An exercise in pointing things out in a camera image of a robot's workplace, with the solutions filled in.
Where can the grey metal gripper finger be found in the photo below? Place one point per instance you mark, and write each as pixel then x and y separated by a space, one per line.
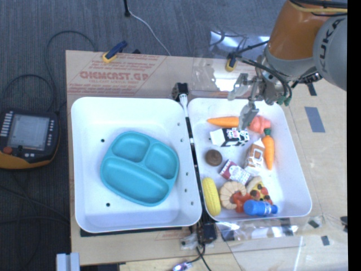
pixel 237 87
pixel 248 114

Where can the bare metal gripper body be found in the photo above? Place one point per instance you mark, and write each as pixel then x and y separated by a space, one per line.
pixel 268 90

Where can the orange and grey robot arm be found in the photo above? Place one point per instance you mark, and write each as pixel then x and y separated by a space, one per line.
pixel 296 30

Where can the pink lumpy toy food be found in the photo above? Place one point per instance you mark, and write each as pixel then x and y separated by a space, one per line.
pixel 260 124

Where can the orange carrot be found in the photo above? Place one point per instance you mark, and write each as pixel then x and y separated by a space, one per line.
pixel 224 121
pixel 268 151

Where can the cow print milk carton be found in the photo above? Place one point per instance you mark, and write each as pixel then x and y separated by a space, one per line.
pixel 222 137

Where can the brown and white carton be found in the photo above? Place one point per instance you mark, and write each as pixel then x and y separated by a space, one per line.
pixel 255 157

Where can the brown round biscuit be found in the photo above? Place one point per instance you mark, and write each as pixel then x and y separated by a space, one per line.
pixel 213 157

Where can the red and white carton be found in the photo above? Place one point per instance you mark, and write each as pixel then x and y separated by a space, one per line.
pixel 234 172

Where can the thin black and white rod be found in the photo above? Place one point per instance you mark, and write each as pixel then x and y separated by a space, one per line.
pixel 191 134

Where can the pizza slice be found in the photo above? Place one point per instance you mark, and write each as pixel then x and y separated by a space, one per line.
pixel 258 189

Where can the white plastic tray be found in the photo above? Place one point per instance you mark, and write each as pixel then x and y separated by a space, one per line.
pixel 287 179
pixel 93 117

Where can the tan ridged bread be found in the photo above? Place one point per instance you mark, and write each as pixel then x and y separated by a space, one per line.
pixel 227 193

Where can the red orange toy food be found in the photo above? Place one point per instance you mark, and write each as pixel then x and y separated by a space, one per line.
pixel 239 200

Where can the yellow corn cob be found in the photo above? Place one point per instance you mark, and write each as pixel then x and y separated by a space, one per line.
pixel 211 196

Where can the blue bottle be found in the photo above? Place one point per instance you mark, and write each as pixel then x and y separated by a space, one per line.
pixel 255 207

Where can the brown cardboard board red print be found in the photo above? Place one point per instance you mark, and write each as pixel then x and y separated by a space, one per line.
pixel 118 78

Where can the blue divided plate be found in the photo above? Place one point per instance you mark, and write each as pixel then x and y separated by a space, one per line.
pixel 132 174

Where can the black cylinder on white bracket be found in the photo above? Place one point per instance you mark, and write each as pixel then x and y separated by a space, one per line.
pixel 310 78

